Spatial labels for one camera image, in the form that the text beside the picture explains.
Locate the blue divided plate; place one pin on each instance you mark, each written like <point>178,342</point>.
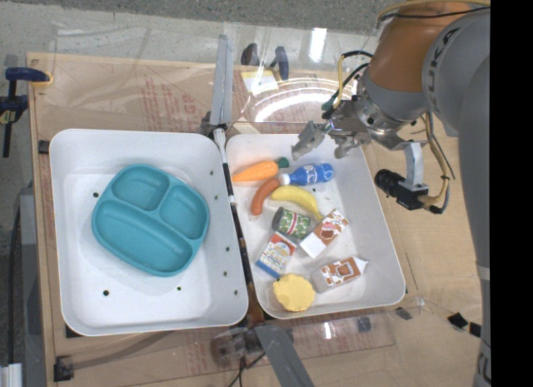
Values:
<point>150,219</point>

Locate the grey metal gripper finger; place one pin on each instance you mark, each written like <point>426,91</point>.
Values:
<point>307,140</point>
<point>343,148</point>

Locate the blue and white packet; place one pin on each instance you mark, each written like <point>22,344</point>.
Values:
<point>275,254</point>

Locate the orange sausage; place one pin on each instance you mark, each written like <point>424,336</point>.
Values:
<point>262,196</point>

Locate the yellow banana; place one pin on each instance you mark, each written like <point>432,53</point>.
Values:
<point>297,198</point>

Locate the brown cardboard board red print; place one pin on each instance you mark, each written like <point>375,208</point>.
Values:
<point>125,98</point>

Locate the white plastic tray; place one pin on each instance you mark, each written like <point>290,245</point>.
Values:
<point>366,227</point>
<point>83,294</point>

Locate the black cylinder on white bracket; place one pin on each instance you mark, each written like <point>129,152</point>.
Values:
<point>401,185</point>

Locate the brown and white carton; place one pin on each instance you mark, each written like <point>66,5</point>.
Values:
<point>339,274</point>
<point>325,233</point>

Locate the orange carrot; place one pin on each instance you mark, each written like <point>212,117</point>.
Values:
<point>256,171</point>

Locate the yellow biscuit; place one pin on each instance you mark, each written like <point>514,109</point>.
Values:
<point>293,293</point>

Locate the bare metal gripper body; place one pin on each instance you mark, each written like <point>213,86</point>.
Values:
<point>362,121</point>

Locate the green and white can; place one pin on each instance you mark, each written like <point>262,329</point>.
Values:
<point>292,223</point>

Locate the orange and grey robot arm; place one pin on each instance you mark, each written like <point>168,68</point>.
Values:
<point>462,85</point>

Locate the blue bottle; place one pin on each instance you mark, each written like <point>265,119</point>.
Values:
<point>310,174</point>

